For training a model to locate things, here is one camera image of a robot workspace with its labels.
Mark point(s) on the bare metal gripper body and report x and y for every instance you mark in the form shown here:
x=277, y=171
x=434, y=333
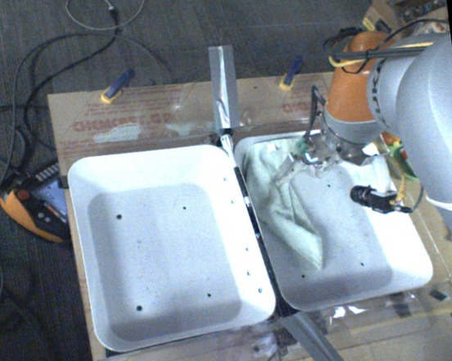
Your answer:
x=336, y=153

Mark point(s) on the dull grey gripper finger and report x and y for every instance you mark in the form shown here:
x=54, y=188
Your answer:
x=288, y=164

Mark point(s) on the pale green towel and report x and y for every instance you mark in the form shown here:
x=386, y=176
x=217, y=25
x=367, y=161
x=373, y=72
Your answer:
x=283, y=209

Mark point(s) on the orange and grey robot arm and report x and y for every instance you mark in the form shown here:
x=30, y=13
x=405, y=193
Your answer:
x=419, y=109

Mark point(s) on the orange and green toy carrot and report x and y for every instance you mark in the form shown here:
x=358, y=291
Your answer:
x=396, y=151

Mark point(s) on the white plastic tray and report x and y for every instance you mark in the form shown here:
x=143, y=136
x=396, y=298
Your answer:
x=349, y=242
x=168, y=245

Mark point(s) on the black cylinder on white bracket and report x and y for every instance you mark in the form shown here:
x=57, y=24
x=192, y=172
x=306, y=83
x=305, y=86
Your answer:
x=370, y=196

